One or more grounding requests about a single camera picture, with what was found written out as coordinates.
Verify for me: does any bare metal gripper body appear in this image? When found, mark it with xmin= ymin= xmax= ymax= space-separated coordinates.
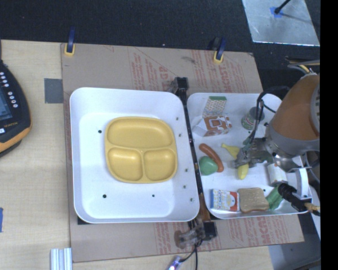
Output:
xmin=243 ymin=137 xmax=298 ymax=171

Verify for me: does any yellow banana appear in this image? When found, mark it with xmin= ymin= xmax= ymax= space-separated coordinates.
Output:
xmin=221 ymin=143 xmax=250 ymax=181

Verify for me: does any white plastic tray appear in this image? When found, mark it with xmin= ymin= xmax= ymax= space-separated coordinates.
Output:
xmin=186 ymin=92 xmax=317 ymax=220
xmin=69 ymin=87 xmax=201 ymax=224

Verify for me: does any orange sausage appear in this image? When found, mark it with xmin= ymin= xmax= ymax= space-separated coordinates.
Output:
xmin=198 ymin=143 xmax=225 ymax=173

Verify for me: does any green patterned can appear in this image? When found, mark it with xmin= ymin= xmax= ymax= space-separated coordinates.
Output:
xmin=241 ymin=106 xmax=264 ymax=131

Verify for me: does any green pepper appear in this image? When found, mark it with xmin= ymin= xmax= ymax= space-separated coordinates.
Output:
xmin=198 ymin=155 xmax=219 ymax=177

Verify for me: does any brown bread slice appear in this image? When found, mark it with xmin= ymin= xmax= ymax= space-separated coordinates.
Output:
xmin=237 ymin=187 xmax=270 ymax=214

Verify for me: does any green vegetable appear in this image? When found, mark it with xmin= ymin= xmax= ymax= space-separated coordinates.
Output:
xmin=265 ymin=185 xmax=284 ymax=211

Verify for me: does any orange and white carton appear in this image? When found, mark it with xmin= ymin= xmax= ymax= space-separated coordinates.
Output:
xmin=192 ymin=114 xmax=233 ymax=138

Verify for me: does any white blue red carton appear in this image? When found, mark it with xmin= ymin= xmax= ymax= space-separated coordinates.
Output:
xmin=210 ymin=188 xmax=241 ymax=213

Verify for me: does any thin black and white rod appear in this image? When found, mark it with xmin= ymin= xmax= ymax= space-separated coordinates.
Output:
xmin=181 ymin=93 xmax=208 ymax=222

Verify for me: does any green-topped patterned carton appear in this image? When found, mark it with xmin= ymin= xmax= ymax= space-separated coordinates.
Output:
xmin=202 ymin=96 xmax=228 ymax=118

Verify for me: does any yellow divided plate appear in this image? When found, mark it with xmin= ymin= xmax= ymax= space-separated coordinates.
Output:
xmin=104 ymin=116 xmax=179 ymax=184

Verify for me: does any brown cardboard board, red print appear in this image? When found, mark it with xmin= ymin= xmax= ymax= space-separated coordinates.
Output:
xmin=60 ymin=43 xmax=305 ymax=263

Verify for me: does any black cylinder on white bracket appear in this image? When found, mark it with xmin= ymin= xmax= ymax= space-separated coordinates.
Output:
xmin=277 ymin=165 xmax=313 ymax=213

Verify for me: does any black block with thin wires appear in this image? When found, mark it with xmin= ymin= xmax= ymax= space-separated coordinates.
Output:
xmin=167 ymin=76 xmax=190 ymax=96
xmin=175 ymin=219 xmax=218 ymax=249

